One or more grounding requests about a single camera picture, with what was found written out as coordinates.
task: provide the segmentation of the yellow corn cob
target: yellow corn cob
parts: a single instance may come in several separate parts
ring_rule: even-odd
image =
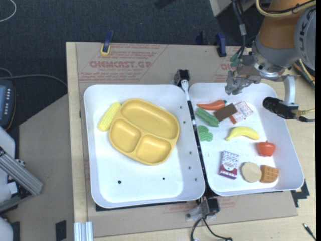
[[[105,112],[105,114],[101,117],[98,123],[98,129],[100,131],[107,131],[110,128],[112,120],[114,119],[118,109],[121,104],[119,102],[113,103],[110,108]]]

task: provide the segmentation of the table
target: table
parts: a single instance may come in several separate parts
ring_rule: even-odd
[[[185,48],[192,49],[193,46],[175,46],[174,53],[177,53],[180,60],[184,58],[180,53]],[[197,56],[199,49],[196,49],[194,56]],[[208,52],[215,54],[216,48],[208,47]],[[87,200],[85,189],[84,159],[82,151],[81,120],[79,118],[80,101],[77,70],[77,49],[75,42],[66,43],[67,71],[68,71],[68,96],[70,116],[70,139],[73,179],[73,200],[75,222],[87,222]],[[269,84],[277,93],[280,99],[284,97],[283,83],[262,81]],[[303,79],[296,81],[296,102],[300,109],[315,108],[315,90]],[[298,216],[289,218],[277,218],[260,221],[250,221],[233,224],[222,224],[213,227],[214,233],[220,236],[230,236],[233,240],[309,240],[307,231],[302,224],[306,223],[316,234],[316,179],[315,179],[315,123],[302,123],[296,120],[288,120],[287,126],[291,134],[295,149],[302,165],[303,173],[309,189],[308,199],[299,201],[297,209]],[[166,231],[155,231],[137,233],[131,235],[119,235],[95,238],[95,240],[189,240],[190,228],[180,228]],[[195,230],[194,237],[200,240],[213,240],[213,236],[205,227]]]

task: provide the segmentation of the black device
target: black device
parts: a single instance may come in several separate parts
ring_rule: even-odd
[[[14,85],[9,80],[0,79],[0,126],[9,124],[14,113],[15,91]]]

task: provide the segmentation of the orange carrot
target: orange carrot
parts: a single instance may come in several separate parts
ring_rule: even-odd
[[[208,104],[196,104],[197,107],[202,108],[204,110],[219,110],[225,107],[226,101],[224,100],[217,100],[213,103]]]

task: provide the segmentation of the yellow plate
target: yellow plate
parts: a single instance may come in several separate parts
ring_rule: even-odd
[[[134,98],[118,110],[109,130],[109,140],[123,154],[148,165],[157,165],[171,154],[179,132],[175,116],[150,102]]]

